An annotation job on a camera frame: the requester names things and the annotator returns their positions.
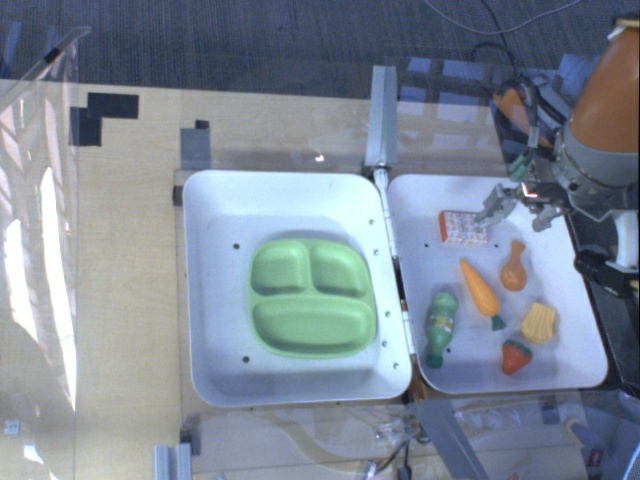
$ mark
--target bottle label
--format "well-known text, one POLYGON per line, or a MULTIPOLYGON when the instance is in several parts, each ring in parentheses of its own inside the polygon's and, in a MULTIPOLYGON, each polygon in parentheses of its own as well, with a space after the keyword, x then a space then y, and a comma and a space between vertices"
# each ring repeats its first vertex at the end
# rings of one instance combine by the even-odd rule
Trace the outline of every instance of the bottle label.
POLYGON ((429 320, 429 327, 438 327, 451 334, 453 332, 453 318, 442 315, 432 316, 429 320))

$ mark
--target white cable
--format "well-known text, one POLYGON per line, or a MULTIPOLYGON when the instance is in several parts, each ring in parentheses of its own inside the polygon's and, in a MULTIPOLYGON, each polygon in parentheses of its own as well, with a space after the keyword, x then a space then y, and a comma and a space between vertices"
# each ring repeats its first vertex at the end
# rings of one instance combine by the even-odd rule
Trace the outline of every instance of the white cable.
POLYGON ((442 11, 437 9, 431 2, 429 2, 429 0, 423 0, 423 1, 434 12, 439 14, 442 18, 444 18, 448 22, 453 23, 457 27, 460 27, 460 28, 462 28, 464 30, 467 30, 468 32, 474 32, 476 34, 482 34, 482 35, 485 35, 485 36, 497 36, 497 35, 500 35, 500 34, 508 34, 510 32, 515 32, 516 30, 520 30, 521 28, 526 27, 530 23, 533 23, 534 21, 539 20, 540 18, 544 18, 545 16, 549 16, 550 14, 555 14, 556 12, 564 11, 565 9, 568 9, 569 7, 573 7, 574 5, 582 2, 583 0, 574 0, 573 2, 570 2, 570 3, 566 4, 566 5, 563 5, 562 7, 558 7, 557 9, 551 9, 550 11, 545 11, 543 13, 540 13, 540 14, 534 16, 533 18, 530 18, 530 19, 528 19, 526 21, 523 21, 522 23, 520 23, 519 25, 516 25, 515 27, 506 28, 506 29, 502 29, 502 30, 496 30, 496 31, 479 30, 477 28, 473 28, 473 27, 469 27, 467 25, 464 25, 463 23, 460 23, 459 21, 456 21, 453 18, 450 18, 449 16, 444 14, 442 11))

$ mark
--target toy food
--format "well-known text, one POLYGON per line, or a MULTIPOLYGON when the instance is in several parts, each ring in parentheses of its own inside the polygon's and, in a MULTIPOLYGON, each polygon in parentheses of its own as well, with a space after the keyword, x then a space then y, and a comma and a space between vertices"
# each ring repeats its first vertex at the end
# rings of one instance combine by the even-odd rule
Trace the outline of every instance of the toy food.
POLYGON ((522 322, 520 331, 525 338, 534 343, 544 343, 553 336, 553 323, 556 320, 556 312, 544 304, 534 302, 522 322))
POLYGON ((476 229, 475 213, 443 211, 438 216, 440 237, 445 244, 487 245, 486 229, 476 229))
POLYGON ((431 311, 427 320, 427 366, 442 366, 442 351, 451 341, 453 316, 458 309, 458 299, 447 292, 438 293, 431 302, 431 311))
POLYGON ((500 280, 507 290, 519 292, 527 284, 527 272, 522 266, 520 255, 525 246, 522 242, 511 242, 511 258, 500 271, 500 280))
POLYGON ((502 344, 502 371, 513 375, 531 362, 533 354, 519 341, 507 340, 502 344))
POLYGON ((498 316, 500 302, 496 294, 493 293, 493 290, 491 290, 485 280, 482 279, 476 269, 465 260, 460 260, 460 268, 462 268, 464 279, 467 282, 476 308, 481 314, 491 317, 491 330, 497 331, 504 329, 506 324, 502 321, 502 318, 498 316))

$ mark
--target white tray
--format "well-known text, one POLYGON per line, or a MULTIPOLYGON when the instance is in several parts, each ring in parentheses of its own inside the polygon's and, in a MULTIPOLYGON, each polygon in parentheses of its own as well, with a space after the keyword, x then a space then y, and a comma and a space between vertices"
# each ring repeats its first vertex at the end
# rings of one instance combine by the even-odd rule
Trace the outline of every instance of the white tray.
POLYGON ((184 187, 191 375, 198 394, 225 407, 386 399, 411 362, 382 205, 362 177, 203 171, 184 187), (356 355, 299 359, 254 339, 248 320, 252 254, 276 238, 324 238, 368 264, 377 307, 373 342, 356 355))
POLYGON ((584 281, 573 267, 575 254, 563 219, 554 220, 551 229, 535 233, 533 216, 518 205, 506 222, 490 229, 487 246, 441 242, 438 214, 442 210, 480 211, 496 183, 512 185, 500 178, 428 175, 399 176, 390 185, 389 204, 424 378, 449 394, 600 384, 607 374, 607 358, 584 281), (499 280, 514 239, 527 247, 522 258, 529 280, 518 293, 502 288, 499 280), (490 319, 475 309, 458 264, 460 258, 468 259, 494 288, 506 329, 492 332, 490 319), (460 305, 444 364, 431 369, 426 366, 425 322, 431 299, 442 290, 452 292, 460 305), (504 375, 501 345, 508 338, 523 340, 518 331, 520 320, 534 301, 557 310, 556 335, 542 345, 523 341, 533 351, 532 362, 513 376, 504 375))

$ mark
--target toy carrot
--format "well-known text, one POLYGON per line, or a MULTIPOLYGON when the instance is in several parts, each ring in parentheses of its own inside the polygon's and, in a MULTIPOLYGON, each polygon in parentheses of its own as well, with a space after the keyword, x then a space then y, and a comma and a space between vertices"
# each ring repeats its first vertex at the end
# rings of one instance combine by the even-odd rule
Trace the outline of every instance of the toy carrot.
POLYGON ((469 291, 471 292, 471 297, 473 298, 476 308, 481 314, 491 317, 491 330, 497 331, 499 329, 504 329, 506 324, 502 318, 498 316, 498 312, 500 311, 500 302, 498 301, 496 294, 493 293, 493 290, 491 290, 485 280, 482 279, 476 269, 469 265, 465 260, 460 260, 460 268, 462 268, 464 279, 467 282, 467 286, 469 287, 469 291))
POLYGON ((519 341, 507 340, 502 344, 502 371, 513 375, 531 362, 533 354, 519 341))

